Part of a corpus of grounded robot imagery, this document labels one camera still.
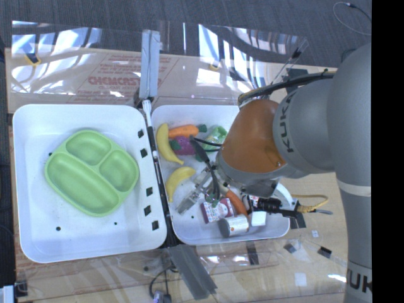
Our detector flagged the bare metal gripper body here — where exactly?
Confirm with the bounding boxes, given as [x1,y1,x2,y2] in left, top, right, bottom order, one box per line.
[200,165,235,201]

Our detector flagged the yellow banana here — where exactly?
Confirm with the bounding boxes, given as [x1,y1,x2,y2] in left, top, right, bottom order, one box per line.
[165,165,198,204]
[155,122,185,166]

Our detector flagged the pink and white carton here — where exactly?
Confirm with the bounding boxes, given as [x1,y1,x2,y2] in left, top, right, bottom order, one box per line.
[199,198,235,225]

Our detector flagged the white plastic tray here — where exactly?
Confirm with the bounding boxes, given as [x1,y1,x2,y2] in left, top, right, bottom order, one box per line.
[11,103,168,264]
[150,104,291,246]

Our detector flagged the purple grapes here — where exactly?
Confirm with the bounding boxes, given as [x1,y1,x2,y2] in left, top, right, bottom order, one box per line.
[169,135,197,157]

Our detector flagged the green toy pepper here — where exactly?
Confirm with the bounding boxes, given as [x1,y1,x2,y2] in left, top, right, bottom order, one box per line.
[201,125,229,153]

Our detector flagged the orange carrot with green top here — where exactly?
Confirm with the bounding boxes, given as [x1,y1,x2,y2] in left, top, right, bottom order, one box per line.
[167,123,208,140]

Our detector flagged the silver can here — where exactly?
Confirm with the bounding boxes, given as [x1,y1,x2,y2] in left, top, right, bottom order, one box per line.
[217,213,251,239]

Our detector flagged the white cube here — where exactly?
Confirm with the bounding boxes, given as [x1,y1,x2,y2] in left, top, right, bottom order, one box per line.
[250,210,268,228]

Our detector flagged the green divided plate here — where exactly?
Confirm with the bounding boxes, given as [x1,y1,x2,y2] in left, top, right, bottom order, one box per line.
[44,129,141,218]

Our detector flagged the brown cardboard board, red print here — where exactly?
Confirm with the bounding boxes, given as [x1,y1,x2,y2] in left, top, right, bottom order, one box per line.
[4,47,348,303]

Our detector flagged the black cylinder on white bracket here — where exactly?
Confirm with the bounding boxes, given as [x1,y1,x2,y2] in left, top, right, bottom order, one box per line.
[249,181,301,221]

